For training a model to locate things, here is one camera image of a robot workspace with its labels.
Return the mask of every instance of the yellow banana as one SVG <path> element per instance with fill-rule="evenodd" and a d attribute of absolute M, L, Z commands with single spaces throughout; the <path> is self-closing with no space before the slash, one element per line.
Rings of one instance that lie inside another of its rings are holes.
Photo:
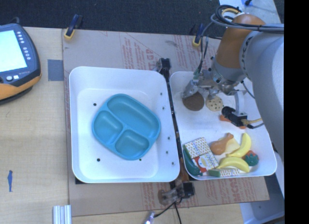
<path fill-rule="evenodd" d="M 249 172 L 250 168 L 248 163 L 239 157 L 225 157 L 220 160 L 219 166 L 216 168 L 236 167 L 244 172 Z"/>
<path fill-rule="evenodd" d="M 235 151 L 227 154 L 227 157 L 243 157 L 251 148 L 251 138 L 247 133 L 242 135 L 241 145 Z"/>

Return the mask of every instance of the table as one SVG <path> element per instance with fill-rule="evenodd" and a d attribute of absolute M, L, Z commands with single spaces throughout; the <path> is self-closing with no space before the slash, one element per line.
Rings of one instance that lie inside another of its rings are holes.
<path fill-rule="evenodd" d="M 0 105 L 1 222 L 52 223 L 53 206 L 68 205 L 64 82 L 49 81 L 47 62 L 62 60 L 62 29 L 25 28 L 36 45 L 42 78 L 25 96 Z M 8 174 L 12 171 L 12 191 Z M 147 211 L 73 217 L 73 224 L 142 223 Z M 179 209 L 183 224 L 243 223 L 239 204 Z M 178 224 L 175 209 L 154 223 Z"/>

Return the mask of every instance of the blue plate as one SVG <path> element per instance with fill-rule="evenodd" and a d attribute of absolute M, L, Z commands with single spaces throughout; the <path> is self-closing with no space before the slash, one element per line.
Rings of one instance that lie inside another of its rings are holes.
<path fill-rule="evenodd" d="M 92 121 L 96 139 L 126 160 L 143 157 L 158 138 L 160 130 L 157 116 L 125 94 L 110 97 Z"/>

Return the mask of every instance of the cardboard sheet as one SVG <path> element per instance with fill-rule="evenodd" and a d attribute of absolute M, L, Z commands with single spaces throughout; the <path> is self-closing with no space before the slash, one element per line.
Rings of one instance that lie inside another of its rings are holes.
<path fill-rule="evenodd" d="M 72 216 L 165 209 L 167 206 L 159 203 L 157 194 L 160 190 L 169 191 L 169 183 L 85 184 L 76 181 L 71 164 L 69 74 L 78 66 L 153 70 L 160 58 L 170 59 L 171 75 L 176 71 L 195 71 L 200 51 L 192 46 L 193 36 L 76 30 L 70 41 L 62 38 Z M 204 69 L 210 67 L 219 42 L 209 40 Z M 184 199 L 179 208 L 269 200 L 264 177 L 193 183 L 195 195 Z"/>

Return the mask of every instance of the white tray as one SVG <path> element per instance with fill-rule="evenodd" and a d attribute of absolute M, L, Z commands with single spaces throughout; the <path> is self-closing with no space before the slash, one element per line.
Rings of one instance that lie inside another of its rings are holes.
<path fill-rule="evenodd" d="M 170 182 L 180 172 L 176 137 L 165 78 L 156 71 L 77 67 L 69 76 L 72 169 L 85 183 Z M 125 160 L 105 148 L 91 124 L 102 104 L 127 94 L 153 111 L 161 122 L 151 149 Z"/>
<path fill-rule="evenodd" d="M 238 176 L 232 177 L 268 176 L 275 173 L 277 160 L 265 126 L 256 129 L 240 129 L 229 122 L 220 121 L 219 115 L 221 111 L 212 112 L 206 105 L 199 111 L 191 111 L 184 106 L 181 94 L 192 78 L 193 72 L 187 71 L 175 72 L 170 77 L 170 87 L 181 144 L 183 145 L 199 137 L 204 137 L 206 142 L 211 143 L 212 141 L 225 137 L 228 132 L 233 134 L 236 141 L 241 143 L 241 136 L 246 132 L 252 139 L 251 150 L 259 156 L 260 160 L 256 166 L 250 167 L 251 170 L 249 173 L 241 173 Z M 251 82 L 246 79 L 245 84 L 252 92 Z M 239 85 L 237 89 L 242 90 L 244 88 L 242 85 Z M 202 95 L 206 98 L 207 93 L 202 93 Z M 223 100 L 224 106 L 235 109 L 235 98 L 233 96 L 226 96 L 223 93 L 218 94 L 218 96 Z M 245 109 L 243 111 L 247 113 L 249 120 L 260 118 L 256 103 L 248 93 L 244 95 L 244 104 Z M 225 154 L 220 156 L 216 155 L 215 157 L 217 161 L 220 161 L 222 157 L 225 157 Z M 191 174 L 190 176 L 197 180 L 218 179 L 218 177 L 214 176 L 194 176 Z"/>

